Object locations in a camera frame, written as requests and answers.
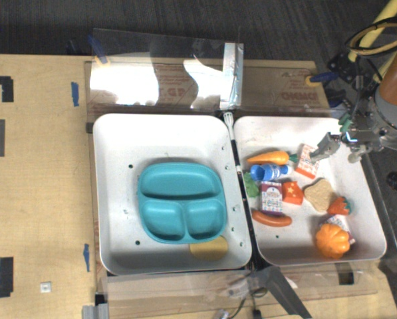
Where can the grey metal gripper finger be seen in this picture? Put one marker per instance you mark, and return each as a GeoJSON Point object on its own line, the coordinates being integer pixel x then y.
{"type": "Point", "coordinates": [356, 155]}
{"type": "Point", "coordinates": [326, 146]}

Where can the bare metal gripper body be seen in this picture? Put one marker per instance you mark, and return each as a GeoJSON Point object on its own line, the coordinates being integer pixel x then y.
{"type": "Point", "coordinates": [371, 137]}

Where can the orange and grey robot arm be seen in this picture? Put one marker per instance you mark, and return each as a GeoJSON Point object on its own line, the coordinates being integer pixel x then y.
{"type": "Point", "coordinates": [392, 88]}

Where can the orange and white carton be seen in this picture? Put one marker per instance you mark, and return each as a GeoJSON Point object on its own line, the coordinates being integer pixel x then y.
{"type": "Point", "coordinates": [306, 168]}

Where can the tan bread slice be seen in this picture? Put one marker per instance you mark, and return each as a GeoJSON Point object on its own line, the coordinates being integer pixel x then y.
{"type": "Point", "coordinates": [319, 195]}

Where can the red strawberry with green top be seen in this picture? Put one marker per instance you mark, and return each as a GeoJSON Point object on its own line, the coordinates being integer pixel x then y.
{"type": "Point", "coordinates": [338, 207]}

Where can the orange carrot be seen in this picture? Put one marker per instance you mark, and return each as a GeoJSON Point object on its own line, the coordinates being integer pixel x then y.
{"type": "Point", "coordinates": [269, 158]}

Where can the red cube with yellow star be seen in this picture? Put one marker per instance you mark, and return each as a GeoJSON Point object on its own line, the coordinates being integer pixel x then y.
{"type": "Point", "coordinates": [293, 193]}

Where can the blue bottle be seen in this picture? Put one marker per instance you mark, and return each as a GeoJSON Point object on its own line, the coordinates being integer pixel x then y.
{"type": "Point", "coordinates": [269, 172]}

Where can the purple and white carton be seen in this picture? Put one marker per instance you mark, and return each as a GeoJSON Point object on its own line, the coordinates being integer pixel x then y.
{"type": "Point", "coordinates": [271, 198]}

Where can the green broccoli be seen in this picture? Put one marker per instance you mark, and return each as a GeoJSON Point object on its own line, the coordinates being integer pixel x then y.
{"type": "Point", "coordinates": [251, 188]}

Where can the orange pumpkin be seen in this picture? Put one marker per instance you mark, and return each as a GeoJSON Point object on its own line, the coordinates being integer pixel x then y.
{"type": "Point", "coordinates": [332, 241]}

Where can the thin black and white rod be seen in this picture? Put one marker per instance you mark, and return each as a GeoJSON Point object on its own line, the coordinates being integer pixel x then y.
{"type": "Point", "coordinates": [235, 151]}

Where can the orange sausage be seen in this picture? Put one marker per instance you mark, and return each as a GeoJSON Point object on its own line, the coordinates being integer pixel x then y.
{"type": "Point", "coordinates": [271, 219]}

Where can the white plastic tray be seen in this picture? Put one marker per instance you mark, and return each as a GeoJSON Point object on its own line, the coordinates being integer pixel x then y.
{"type": "Point", "coordinates": [298, 244]}
{"type": "Point", "coordinates": [118, 184]}

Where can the blue divided plate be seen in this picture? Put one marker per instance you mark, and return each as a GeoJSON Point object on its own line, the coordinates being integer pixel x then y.
{"type": "Point", "coordinates": [181, 194]}

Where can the yellow round biscuit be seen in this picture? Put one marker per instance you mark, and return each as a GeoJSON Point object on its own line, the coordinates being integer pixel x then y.
{"type": "Point", "coordinates": [209, 250]}

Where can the small white square block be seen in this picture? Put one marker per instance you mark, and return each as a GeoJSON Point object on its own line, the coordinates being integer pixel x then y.
{"type": "Point", "coordinates": [45, 287]}

